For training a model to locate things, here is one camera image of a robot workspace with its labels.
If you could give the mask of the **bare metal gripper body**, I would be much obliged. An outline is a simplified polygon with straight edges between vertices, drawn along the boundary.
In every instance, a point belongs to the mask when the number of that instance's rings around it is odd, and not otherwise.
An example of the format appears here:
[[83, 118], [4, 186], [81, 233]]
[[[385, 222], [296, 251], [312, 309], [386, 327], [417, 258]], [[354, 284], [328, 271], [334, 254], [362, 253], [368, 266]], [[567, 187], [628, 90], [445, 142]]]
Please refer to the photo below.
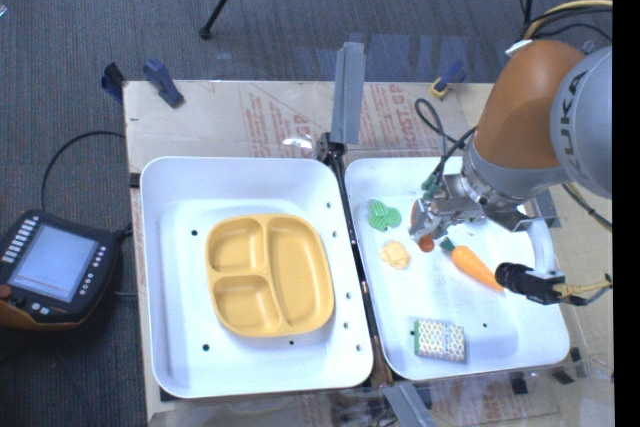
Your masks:
[[524, 202], [492, 188], [476, 175], [446, 174], [431, 200], [431, 216], [442, 226], [486, 218], [501, 226], [524, 226]]

